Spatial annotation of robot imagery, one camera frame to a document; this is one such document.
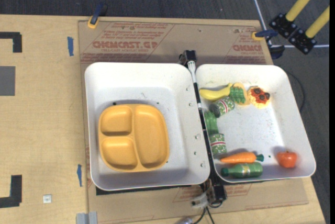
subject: yellow banana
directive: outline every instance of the yellow banana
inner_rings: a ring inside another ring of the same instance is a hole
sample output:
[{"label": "yellow banana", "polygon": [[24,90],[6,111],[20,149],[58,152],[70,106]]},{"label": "yellow banana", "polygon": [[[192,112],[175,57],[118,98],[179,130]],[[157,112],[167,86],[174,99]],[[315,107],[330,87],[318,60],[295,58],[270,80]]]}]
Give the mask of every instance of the yellow banana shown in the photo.
[{"label": "yellow banana", "polygon": [[230,94],[230,88],[232,87],[232,84],[229,83],[228,86],[221,90],[209,90],[209,89],[200,89],[199,93],[200,96],[203,98],[210,100],[210,101],[216,101],[224,96],[229,96]]}]

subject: gray square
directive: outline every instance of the gray square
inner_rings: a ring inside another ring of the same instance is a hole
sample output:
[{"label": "gray square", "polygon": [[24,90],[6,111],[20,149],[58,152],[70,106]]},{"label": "gray square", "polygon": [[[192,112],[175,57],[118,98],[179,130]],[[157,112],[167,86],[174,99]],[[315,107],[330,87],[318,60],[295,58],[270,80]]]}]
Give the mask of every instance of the gray square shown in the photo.
[{"label": "gray square", "polygon": [[15,96],[14,66],[0,66],[0,96]]}]

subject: blue tape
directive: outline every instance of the blue tape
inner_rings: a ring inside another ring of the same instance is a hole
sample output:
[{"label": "blue tape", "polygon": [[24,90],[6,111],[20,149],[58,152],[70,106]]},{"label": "blue tape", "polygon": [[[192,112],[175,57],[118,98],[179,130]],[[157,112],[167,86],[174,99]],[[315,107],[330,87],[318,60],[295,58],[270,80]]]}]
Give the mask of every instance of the blue tape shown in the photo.
[{"label": "blue tape", "polygon": [[80,164],[78,164],[78,168],[77,168],[77,175],[78,175],[78,179],[79,179],[79,186],[83,186],[82,184],[82,166]]},{"label": "blue tape", "polygon": [[68,37],[68,50],[69,50],[69,55],[72,57],[74,56],[73,54],[73,38]]}]

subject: white plastic tray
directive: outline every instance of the white plastic tray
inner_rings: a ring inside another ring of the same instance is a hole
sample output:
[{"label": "white plastic tray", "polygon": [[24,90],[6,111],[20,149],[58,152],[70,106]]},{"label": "white plastic tray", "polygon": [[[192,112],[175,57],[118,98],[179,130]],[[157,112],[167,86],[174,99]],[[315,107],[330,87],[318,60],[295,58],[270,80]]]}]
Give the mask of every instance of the white plastic tray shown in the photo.
[{"label": "white plastic tray", "polygon": [[[196,185],[210,167],[190,72],[179,64],[94,63],[85,71],[91,177],[106,191]],[[163,114],[170,157],[161,168],[120,172],[107,167],[98,146],[98,120],[113,104],[148,104]]]},{"label": "white plastic tray", "polygon": [[[205,64],[196,70],[198,87],[221,89],[228,83],[242,83],[248,90],[259,86],[271,95],[266,108],[236,105],[235,109],[217,118],[218,129],[225,135],[228,153],[242,150],[263,154],[263,174],[256,178],[233,179],[230,183],[308,177],[314,174],[316,162],[286,73],[272,65]],[[202,98],[202,106],[209,102]],[[298,154],[296,167],[279,166],[279,151]],[[217,174],[225,165],[215,160]]]}]

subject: white square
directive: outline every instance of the white square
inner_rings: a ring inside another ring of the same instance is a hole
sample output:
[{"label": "white square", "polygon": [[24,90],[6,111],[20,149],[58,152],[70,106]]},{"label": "white square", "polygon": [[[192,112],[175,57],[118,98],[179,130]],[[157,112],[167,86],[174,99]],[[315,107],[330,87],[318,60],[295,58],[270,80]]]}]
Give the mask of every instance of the white square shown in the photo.
[{"label": "white square", "polygon": [[51,202],[52,202],[52,195],[51,194],[43,195],[43,203],[44,204],[50,204]]}]

